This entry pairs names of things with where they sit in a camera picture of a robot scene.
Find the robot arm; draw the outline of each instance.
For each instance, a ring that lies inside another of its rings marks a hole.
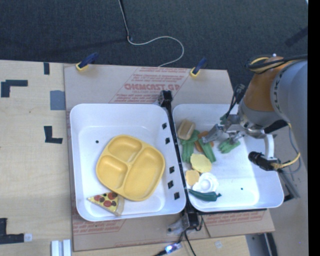
[[[204,143],[215,140],[223,132],[229,133],[234,144],[243,136],[265,138],[265,129],[278,120],[290,124],[308,169],[308,56],[292,58],[258,57],[247,63],[255,72],[237,114],[228,114],[223,125],[215,125],[202,138]]]

